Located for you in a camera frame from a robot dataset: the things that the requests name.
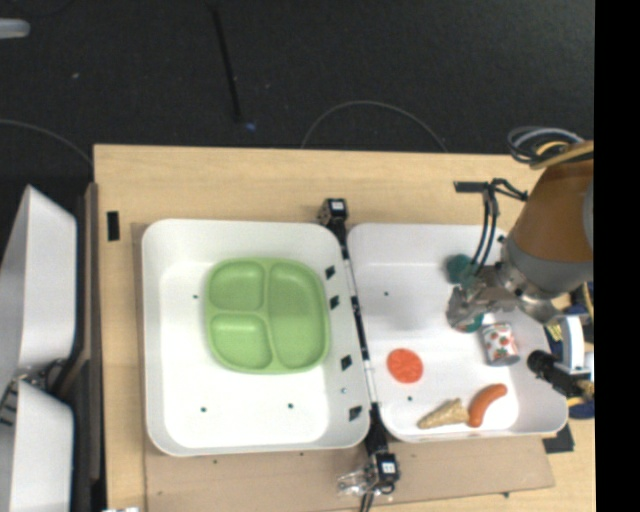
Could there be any orange round biscuit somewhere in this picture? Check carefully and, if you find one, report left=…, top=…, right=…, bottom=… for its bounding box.
left=386, top=348, right=425, bottom=386

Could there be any beige pizza slice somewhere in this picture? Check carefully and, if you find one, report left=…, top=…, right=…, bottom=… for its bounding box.
left=416, top=397, right=472, bottom=431

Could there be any white plastic tray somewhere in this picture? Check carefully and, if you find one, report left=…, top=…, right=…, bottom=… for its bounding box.
left=345, top=222, right=571, bottom=444
left=141, top=218, right=373, bottom=458

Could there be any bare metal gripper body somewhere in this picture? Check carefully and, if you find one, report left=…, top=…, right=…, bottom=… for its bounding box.
left=473, top=264, right=560, bottom=324

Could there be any teal and red can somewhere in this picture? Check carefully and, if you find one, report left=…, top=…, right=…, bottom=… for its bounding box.
left=452, top=312, right=486, bottom=334

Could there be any black cylinder on white bracket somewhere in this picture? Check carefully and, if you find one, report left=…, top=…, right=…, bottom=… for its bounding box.
left=526, top=313, right=594, bottom=399

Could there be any white can with strawberry print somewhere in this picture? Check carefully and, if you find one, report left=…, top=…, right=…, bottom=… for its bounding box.
left=480, top=322, right=522, bottom=367

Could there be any thin black and white rod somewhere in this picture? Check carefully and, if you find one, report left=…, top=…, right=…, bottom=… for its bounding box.
left=331, top=219, right=387, bottom=457

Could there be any green divided plate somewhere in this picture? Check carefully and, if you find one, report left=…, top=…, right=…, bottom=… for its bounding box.
left=203, top=256, right=332, bottom=376

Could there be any black block with thin wires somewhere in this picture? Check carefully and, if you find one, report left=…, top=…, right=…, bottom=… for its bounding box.
left=316, top=197, right=349, bottom=224
left=366, top=451, right=401, bottom=487

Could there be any teal broccoli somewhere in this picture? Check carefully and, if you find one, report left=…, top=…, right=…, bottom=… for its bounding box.
left=444, top=253, right=474, bottom=284

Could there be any orange sausage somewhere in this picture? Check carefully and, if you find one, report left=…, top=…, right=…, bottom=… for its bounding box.
left=466, top=383, right=509, bottom=429

